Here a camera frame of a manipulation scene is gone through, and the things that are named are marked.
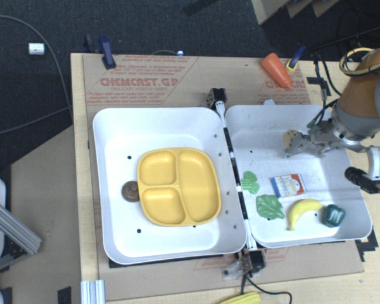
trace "wooden table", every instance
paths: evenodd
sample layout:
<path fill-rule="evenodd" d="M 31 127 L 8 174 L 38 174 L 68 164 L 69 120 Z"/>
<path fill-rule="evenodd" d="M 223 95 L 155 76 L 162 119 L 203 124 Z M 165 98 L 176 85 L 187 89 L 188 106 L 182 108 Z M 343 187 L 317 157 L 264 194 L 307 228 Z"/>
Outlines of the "wooden table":
<path fill-rule="evenodd" d="M 95 281 L 99 279 L 99 267 L 94 226 L 91 161 L 87 147 L 89 136 L 83 57 L 83 54 L 71 55 L 80 269 L 83 281 Z M 241 78 L 241 70 L 245 60 L 234 58 L 226 59 L 226 61 L 233 62 L 234 69 L 240 69 L 239 78 Z M 208 58 L 208 62 L 213 65 L 214 62 L 222 62 L 222 58 Z M 345 77 L 339 71 L 337 62 L 329 62 L 328 67 L 335 86 L 344 87 L 348 82 L 348 77 Z M 316 85 L 308 85 L 307 82 L 307 77 L 315 76 L 312 62 L 301 61 L 300 69 L 311 103 L 320 103 L 320 89 Z M 229 78 L 230 81 L 236 80 L 233 77 L 233 73 L 229 73 L 228 75 L 232 75 Z M 380 145 L 380 134 L 371 143 Z M 366 155 L 351 152 L 349 154 L 353 166 L 367 170 Z M 369 195 L 364 193 L 364 197 L 372 217 L 379 247 L 375 252 L 365 254 L 363 273 L 272 283 L 264 285 L 263 288 L 267 291 L 289 291 L 293 295 L 293 303 L 380 303 L 380 194 Z M 246 288 L 246 291 L 254 290 L 252 286 L 247 286 Z M 152 298 L 121 300 L 114 301 L 113 303 L 218 303 L 225 298 L 238 295 L 239 291 L 240 288 L 224 288 L 211 291 L 154 296 Z M 288 303 L 288 298 L 285 295 L 270 296 L 262 294 L 262 303 Z"/>

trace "green pepper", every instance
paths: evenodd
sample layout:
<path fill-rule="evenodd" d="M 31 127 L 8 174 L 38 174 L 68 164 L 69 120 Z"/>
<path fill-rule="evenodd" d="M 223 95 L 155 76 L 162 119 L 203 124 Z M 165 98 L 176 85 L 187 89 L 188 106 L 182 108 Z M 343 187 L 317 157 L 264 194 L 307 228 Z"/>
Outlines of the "green pepper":
<path fill-rule="evenodd" d="M 346 212 L 344 209 L 336 206 L 336 205 L 328 205 L 324 209 L 324 224 L 329 227 L 337 227 L 342 223 Z"/>

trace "yellow plate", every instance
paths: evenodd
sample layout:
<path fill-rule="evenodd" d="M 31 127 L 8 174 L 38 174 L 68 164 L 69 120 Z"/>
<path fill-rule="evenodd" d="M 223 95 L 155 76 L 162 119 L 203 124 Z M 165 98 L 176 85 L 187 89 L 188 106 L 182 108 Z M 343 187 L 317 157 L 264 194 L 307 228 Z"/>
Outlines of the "yellow plate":
<path fill-rule="evenodd" d="M 139 160 L 137 178 L 142 209 L 155 224 L 207 223 L 221 209 L 217 174 L 211 159 L 200 150 L 150 151 Z"/>

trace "brown round object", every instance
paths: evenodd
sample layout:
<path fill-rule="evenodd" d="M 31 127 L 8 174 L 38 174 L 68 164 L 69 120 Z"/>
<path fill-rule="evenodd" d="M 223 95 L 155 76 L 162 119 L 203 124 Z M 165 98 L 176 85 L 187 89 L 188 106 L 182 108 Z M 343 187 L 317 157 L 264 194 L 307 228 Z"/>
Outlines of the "brown round object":
<path fill-rule="evenodd" d="M 131 202 L 139 201 L 138 183 L 136 181 L 128 181 L 122 186 L 122 196 Z"/>

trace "banana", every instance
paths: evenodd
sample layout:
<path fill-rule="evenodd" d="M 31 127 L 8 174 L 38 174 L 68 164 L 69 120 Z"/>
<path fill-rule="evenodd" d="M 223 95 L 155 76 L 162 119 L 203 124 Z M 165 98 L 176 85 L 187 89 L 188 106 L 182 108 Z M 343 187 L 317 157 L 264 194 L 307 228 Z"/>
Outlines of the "banana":
<path fill-rule="evenodd" d="M 289 211 L 289 231 L 294 230 L 294 225 L 298 219 L 305 213 L 311 210 L 320 210 L 323 205 L 316 199 L 308 198 L 297 201 Z"/>

